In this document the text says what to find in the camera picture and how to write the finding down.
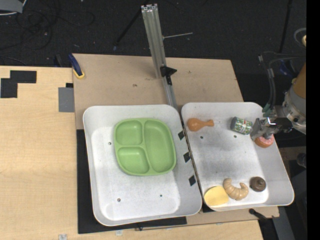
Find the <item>green can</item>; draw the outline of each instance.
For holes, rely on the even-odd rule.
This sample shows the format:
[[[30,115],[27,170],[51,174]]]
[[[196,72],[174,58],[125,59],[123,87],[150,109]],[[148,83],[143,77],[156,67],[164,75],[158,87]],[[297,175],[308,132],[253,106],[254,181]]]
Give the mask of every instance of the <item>green can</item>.
[[[251,132],[252,126],[253,126],[253,123],[251,121],[235,116],[231,120],[230,128],[235,132],[248,135]]]

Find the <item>white tray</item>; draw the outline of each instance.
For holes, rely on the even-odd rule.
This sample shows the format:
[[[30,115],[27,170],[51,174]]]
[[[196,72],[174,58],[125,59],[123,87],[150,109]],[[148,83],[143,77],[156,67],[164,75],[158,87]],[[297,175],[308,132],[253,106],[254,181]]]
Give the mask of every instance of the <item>white tray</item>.
[[[113,145],[116,124],[124,119],[152,118],[170,128],[176,165],[163,175],[133,176],[118,165]],[[169,105],[92,106],[83,114],[87,145],[92,206],[95,218],[103,225],[117,226],[196,214],[202,196],[192,161],[185,162],[188,150],[178,112]]]
[[[252,177],[259,176],[266,181],[264,191],[249,188],[246,198],[238,201],[230,198],[225,204],[210,207],[212,210],[286,206],[293,202],[294,191],[276,142],[262,148],[251,140],[250,135],[230,129],[233,117],[253,123],[256,118],[262,119],[261,106],[252,102],[187,103],[181,114],[202,195],[213,186],[222,186],[226,178],[231,178],[238,188],[240,182],[249,187]],[[212,119],[214,126],[190,131],[187,126],[190,118]]]

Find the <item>green divided tray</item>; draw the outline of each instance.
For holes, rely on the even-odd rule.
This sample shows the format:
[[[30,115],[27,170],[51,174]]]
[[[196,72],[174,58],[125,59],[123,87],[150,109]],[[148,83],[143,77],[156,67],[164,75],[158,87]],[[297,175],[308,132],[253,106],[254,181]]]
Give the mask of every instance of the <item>green divided tray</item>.
[[[116,124],[113,138],[117,162],[129,175],[166,174],[176,165],[171,131],[158,119],[122,120]]]

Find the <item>wooden table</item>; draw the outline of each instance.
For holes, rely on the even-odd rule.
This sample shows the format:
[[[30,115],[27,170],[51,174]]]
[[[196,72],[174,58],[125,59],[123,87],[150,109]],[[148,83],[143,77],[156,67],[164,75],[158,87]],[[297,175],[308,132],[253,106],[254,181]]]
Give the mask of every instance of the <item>wooden table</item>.
[[[74,56],[85,72],[82,80],[73,76],[71,68],[0,66],[3,79],[10,77],[10,71],[37,72],[36,83],[18,83],[17,98],[0,98],[1,239],[58,240],[59,234],[68,240],[119,239],[115,231],[78,234],[76,129],[82,128],[81,113],[99,103],[165,104],[165,93],[153,76],[150,57]],[[178,69],[172,82],[180,107],[194,101],[243,101],[229,60],[167,58],[167,65]],[[94,74],[102,70],[104,77]],[[72,82],[75,113],[59,112],[58,88]],[[99,99],[97,93],[104,91],[107,95]],[[144,99],[135,92],[144,93]],[[268,218],[279,216],[277,207],[256,210]],[[263,239],[257,218],[247,209],[200,212],[188,216],[187,225],[170,228],[126,229],[122,239]]]

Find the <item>yellow disc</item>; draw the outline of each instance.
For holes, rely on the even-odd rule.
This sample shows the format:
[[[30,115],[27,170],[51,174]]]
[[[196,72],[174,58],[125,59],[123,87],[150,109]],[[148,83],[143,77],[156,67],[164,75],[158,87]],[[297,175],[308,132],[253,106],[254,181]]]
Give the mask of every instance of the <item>yellow disc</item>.
[[[219,206],[229,201],[229,196],[222,186],[214,186],[204,194],[204,201],[208,206]]]

